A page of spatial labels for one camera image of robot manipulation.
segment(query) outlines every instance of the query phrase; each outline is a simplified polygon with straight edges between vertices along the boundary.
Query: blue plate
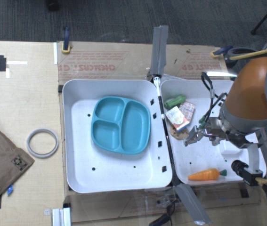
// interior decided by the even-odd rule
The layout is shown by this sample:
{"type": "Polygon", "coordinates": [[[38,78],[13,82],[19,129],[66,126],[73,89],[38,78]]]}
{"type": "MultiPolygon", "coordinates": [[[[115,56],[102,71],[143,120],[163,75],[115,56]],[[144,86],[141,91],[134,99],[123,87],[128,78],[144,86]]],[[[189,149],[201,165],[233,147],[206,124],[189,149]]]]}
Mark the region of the blue plate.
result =
{"type": "Polygon", "coordinates": [[[94,109],[91,137],[102,149],[137,154],[148,144],[150,113],[136,100],[123,97],[104,97],[94,109]]]}

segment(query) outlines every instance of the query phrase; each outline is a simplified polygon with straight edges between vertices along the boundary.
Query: toy carrot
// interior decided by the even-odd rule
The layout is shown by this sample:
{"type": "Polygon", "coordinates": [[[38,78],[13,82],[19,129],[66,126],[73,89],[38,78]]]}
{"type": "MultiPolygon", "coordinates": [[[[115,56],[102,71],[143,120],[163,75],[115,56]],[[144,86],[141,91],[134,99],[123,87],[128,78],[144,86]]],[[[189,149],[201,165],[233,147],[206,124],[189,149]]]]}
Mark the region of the toy carrot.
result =
{"type": "Polygon", "coordinates": [[[192,181],[216,180],[220,175],[226,176],[227,170],[218,171],[216,168],[211,168],[191,174],[188,179],[192,181]]]}

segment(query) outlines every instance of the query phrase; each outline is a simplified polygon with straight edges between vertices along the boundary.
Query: gray ring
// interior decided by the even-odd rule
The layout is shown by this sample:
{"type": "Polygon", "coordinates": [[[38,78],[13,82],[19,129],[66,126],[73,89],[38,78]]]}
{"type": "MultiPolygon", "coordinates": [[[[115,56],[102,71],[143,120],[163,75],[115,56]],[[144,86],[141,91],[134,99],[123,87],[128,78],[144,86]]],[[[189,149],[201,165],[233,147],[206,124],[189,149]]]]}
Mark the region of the gray ring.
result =
{"type": "Polygon", "coordinates": [[[36,129],[36,130],[32,131],[31,134],[29,135],[29,137],[26,140],[26,147],[28,148],[29,153],[32,154],[35,157],[38,157],[38,158],[48,158],[49,156],[51,156],[52,154],[55,153],[55,151],[58,149],[58,145],[59,145],[58,136],[55,134],[55,132],[53,132],[52,130],[47,129],[47,128],[40,128],[40,129],[36,129]],[[53,138],[56,141],[54,149],[51,150],[49,153],[45,153],[45,154],[36,153],[36,152],[34,152],[32,150],[32,148],[30,146],[30,141],[31,141],[32,137],[35,136],[37,133],[41,133],[41,132],[49,133],[50,135],[53,136],[53,138]]]}

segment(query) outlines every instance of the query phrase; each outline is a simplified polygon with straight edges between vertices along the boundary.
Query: blue clamp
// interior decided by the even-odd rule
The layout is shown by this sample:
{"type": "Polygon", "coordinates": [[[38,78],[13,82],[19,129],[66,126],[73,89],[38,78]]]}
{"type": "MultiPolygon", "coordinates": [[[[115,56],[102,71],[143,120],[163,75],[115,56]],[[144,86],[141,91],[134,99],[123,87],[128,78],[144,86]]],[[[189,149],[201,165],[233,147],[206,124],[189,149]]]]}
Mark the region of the blue clamp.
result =
{"type": "Polygon", "coordinates": [[[223,55],[227,54],[227,52],[228,52],[230,49],[232,49],[232,48],[233,48],[233,46],[226,46],[226,47],[220,48],[220,49],[218,49],[218,50],[212,51],[212,52],[210,53],[210,56],[211,56],[212,58],[218,58],[218,57],[220,57],[222,54],[223,54],[223,55]]]}
{"type": "Polygon", "coordinates": [[[64,41],[62,42],[61,51],[63,54],[69,54],[71,45],[69,43],[69,27],[64,27],[64,41]]]}

